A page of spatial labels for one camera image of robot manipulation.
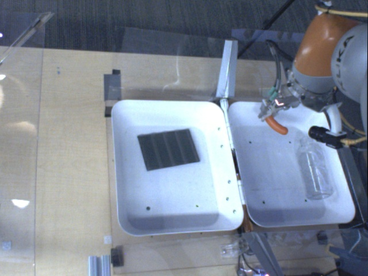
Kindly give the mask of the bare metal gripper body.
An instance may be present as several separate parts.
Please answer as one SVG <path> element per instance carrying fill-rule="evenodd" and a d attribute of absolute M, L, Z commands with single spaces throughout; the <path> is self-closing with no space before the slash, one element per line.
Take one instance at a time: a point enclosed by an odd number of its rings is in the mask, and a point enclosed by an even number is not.
<path fill-rule="evenodd" d="M 322 112 L 328 105 L 328 77 L 289 75 L 285 83 L 275 81 L 266 108 L 271 112 L 304 107 Z"/>

